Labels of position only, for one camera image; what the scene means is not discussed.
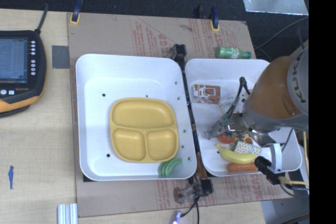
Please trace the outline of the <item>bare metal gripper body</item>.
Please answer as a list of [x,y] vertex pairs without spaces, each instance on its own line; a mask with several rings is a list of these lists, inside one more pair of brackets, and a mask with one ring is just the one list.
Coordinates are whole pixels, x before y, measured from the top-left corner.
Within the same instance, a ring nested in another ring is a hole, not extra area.
[[269,136],[269,132],[255,125],[246,113],[234,113],[229,119],[227,130],[236,133],[247,131],[260,147],[274,142],[274,139]]

